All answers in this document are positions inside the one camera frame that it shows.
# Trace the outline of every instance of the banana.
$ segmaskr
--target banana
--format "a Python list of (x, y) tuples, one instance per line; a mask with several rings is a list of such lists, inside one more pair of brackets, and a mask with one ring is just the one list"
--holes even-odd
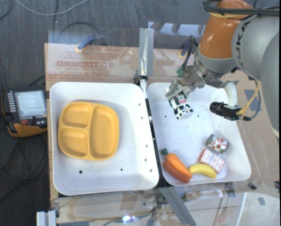
[(196, 174), (196, 173), (201, 173), (204, 174), (210, 178), (216, 178), (217, 173), (216, 171), (209, 165), (203, 164), (203, 163), (198, 163), (190, 166), (188, 168), (191, 174)]

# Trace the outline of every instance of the red and white package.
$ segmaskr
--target red and white package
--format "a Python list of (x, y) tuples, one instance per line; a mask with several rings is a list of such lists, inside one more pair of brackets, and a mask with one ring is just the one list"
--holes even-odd
[(204, 149), (199, 162), (211, 166), (217, 173), (219, 173), (224, 165), (224, 159), (218, 157), (216, 154), (211, 152), (209, 149)]

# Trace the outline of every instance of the orange divided plate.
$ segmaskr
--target orange divided plate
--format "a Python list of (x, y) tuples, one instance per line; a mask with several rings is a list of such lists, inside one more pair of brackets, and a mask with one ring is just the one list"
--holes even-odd
[(106, 105), (71, 102), (61, 112), (57, 140), (61, 151), (68, 156), (107, 160), (118, 147), (117, 113)]

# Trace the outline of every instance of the carrot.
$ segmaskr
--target carrot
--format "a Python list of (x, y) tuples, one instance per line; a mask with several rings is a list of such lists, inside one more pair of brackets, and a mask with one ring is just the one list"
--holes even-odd
[(190, 180), (190, 177), (179, 172), (178, 170), (176, 170), (168, 161), (165, 161), (163, 163), (163, 168), (170, 174), (172, 175), (174, 178), (182, 181), (182, 182), (185, 182), (185, 183), (188, 183), (189, 180)]
[(166, 156), (167, 161), (179, 172), (189, 176), (192, 178), (192, 175), (190, 171), (187, 169), (187, 167), (181, 162), (181, 160), (178, 158), (178, 156), (174, 153), (168, 153), (167, 149), (164, 148), (161, 153)]

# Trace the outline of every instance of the tin can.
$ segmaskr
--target tin can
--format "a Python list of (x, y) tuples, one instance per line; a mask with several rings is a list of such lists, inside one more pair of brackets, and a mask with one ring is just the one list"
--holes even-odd
[(215, 136), (214, 134), (211, 134), (206, 141), (206, 146), (216, 151), (217, 153), (222, 154), (227, 149), (228, 142), (222, 138)]

